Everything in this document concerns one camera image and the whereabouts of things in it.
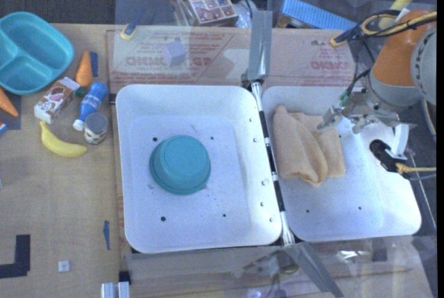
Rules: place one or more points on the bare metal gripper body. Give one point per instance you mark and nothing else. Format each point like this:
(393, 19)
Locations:
(364, 106)

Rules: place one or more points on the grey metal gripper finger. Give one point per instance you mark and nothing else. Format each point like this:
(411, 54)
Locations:
(329, 118)
(360, 124)

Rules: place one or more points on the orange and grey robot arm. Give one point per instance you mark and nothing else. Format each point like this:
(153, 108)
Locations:
(395, 57)

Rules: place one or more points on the beige folded cloth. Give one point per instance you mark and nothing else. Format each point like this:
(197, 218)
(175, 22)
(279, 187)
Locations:
(298, 147)

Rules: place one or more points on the thin black and white rod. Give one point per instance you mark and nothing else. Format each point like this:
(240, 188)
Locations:
(268, 140)

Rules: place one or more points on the white plastic tray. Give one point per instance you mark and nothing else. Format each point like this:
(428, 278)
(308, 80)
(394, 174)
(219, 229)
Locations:
(225, 185)
(354, 199)

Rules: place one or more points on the brown cardboard board red print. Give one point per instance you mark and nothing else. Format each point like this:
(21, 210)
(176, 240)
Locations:
(215, 50)

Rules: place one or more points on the teal bowl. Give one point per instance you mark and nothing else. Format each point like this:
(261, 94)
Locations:
(180, 165)

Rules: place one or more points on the box with picture squares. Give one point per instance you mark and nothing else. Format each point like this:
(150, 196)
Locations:
(211, 5)

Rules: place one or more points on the small grey-topped can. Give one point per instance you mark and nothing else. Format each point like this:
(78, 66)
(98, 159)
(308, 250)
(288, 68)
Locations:
(95, 127)

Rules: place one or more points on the blue bottle with white cap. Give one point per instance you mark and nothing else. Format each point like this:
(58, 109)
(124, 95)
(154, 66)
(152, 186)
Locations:
(92, 100)

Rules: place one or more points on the orange carrot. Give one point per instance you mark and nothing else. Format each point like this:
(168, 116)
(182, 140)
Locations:
(7, 104)
(84, 71)

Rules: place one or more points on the yellow banana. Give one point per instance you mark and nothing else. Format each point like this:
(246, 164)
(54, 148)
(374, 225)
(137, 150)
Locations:
(60, 147)

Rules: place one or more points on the white and brown carton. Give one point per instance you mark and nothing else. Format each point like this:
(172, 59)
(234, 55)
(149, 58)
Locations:
(55, 100)

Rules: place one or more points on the blue divided plate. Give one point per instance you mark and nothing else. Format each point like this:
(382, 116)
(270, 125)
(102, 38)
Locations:
(31, 47)

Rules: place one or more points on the red and blue packet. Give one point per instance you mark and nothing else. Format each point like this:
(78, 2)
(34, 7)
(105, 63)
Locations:
(2, 127)

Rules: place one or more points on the black cylinder on white bracket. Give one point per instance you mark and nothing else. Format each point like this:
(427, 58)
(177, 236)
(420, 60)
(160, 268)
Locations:
(379, 148)

